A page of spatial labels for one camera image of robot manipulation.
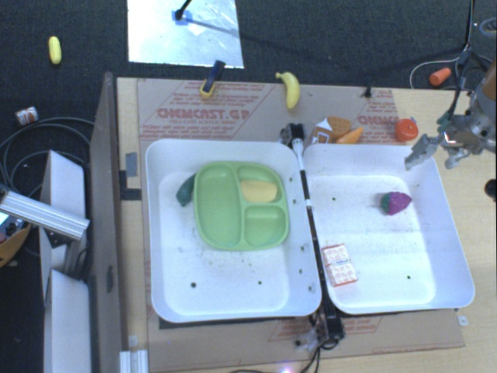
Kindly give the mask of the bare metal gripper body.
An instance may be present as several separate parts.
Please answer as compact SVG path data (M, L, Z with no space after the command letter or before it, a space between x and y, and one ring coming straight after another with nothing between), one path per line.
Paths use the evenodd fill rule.
M490 119L472 111L449 117L445 113L438 121L440 145L453 155L479 155L490 151Z

